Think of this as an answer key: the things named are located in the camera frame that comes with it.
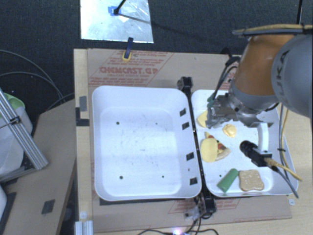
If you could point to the brown cardboard board red print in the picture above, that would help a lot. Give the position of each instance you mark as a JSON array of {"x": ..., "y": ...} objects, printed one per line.
[{"x": 146, "y": 67}]

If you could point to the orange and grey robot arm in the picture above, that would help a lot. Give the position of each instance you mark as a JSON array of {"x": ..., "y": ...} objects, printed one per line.
[{"x": 266, "y": 65}]

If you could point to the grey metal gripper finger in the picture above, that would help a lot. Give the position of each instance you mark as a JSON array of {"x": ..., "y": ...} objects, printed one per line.
[
  {"x": 219, "y": 124},
  {"x": 209, "y": 121}
]

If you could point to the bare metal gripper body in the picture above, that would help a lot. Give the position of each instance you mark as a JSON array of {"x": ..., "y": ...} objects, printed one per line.
[{"x": 228, "y": 108}]

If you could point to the yellow round toy food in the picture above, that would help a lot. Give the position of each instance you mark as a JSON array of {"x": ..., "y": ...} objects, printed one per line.
[{"x": 201, "y": 119}]

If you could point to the black cylinder on white bracket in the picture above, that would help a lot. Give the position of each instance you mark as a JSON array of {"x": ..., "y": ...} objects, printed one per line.
[{"x": 254, "y": 153}]

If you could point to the toy pizza slice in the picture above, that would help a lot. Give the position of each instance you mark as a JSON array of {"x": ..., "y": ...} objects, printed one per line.
[{"x": 223, "y": 152}]

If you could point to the brown toy bread slice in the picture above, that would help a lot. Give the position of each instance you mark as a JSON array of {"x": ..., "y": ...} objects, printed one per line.
[{"x": 251, "y": 180}]

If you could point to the pale yellow toy food lump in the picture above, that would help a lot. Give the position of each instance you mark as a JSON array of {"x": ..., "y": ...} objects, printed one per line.
[{"x": 229, "y": 130}]

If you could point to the white plastic tray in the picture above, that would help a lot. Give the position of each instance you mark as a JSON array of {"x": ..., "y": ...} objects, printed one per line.
[
  {"x": 244, "y": 180},
  {"x": 141, "y": 143}
]

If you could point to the green cylinder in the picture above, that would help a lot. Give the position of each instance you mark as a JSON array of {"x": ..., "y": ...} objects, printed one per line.
[{"x": 227, "y": 181}]

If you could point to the thin black rod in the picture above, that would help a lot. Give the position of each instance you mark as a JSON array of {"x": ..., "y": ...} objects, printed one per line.
[{"x": 195, "y": 133}]

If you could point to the yellow oval toy food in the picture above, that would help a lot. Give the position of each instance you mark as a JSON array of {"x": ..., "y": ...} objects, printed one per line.
[{"x": 209, "y": 149}]

